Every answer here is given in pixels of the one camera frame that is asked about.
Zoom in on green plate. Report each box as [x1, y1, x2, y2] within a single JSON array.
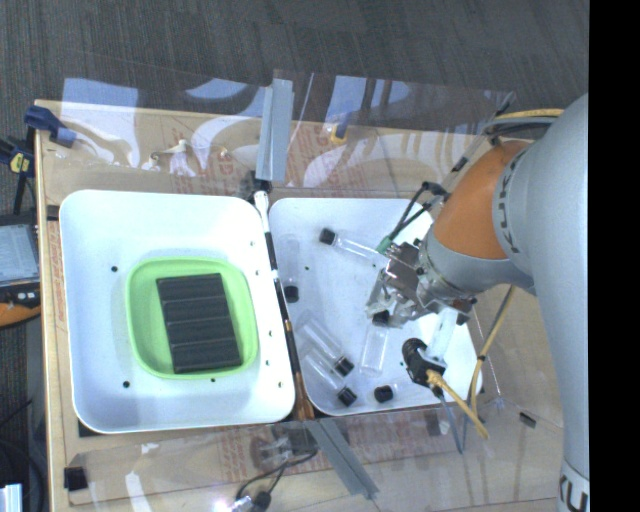
[[124, 256, 260, 381]]

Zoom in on white plastic tray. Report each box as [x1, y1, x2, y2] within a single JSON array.
[[58, 188, 298, 436], [267, 196, 485, 418]]

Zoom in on black cylinder on white bracket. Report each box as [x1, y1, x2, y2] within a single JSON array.
[[401, 308, 459, 389]]

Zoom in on black ribbed block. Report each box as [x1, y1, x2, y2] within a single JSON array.
[[155, 272, 245, 376]]

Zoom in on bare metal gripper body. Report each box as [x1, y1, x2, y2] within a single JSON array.
[[380, 242, 477, 326]]

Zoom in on black block with thin wires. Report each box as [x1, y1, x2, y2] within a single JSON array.
[[238, 171, 274, 202], [279, 423, 320, 457]]

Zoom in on brown cardboard board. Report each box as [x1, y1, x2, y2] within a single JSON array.
[[33, 98, 567, 512]]

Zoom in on clear plastic bottle black cap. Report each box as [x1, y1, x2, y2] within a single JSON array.
[[276, 233, 302, 304], [293, 309, 356, 378], [372, 381, 409, 405], [318, 227, 389, 262], [358, 309, 392, 377], [298, 349, 359, 408]]

